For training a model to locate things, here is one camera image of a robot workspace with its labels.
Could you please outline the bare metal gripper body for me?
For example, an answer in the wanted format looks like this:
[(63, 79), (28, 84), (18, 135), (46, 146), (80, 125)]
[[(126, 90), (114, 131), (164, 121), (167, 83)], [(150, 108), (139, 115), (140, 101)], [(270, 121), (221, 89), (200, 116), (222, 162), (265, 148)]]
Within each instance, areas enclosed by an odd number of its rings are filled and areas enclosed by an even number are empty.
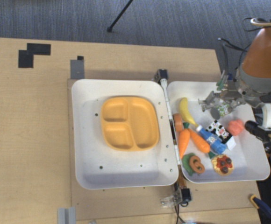
[(265, 103), (260, 98), (271, 92), (271, 82), (218, 82), (217, 91), (220, 91), (219, 97), (227, 102), (262, 108)]

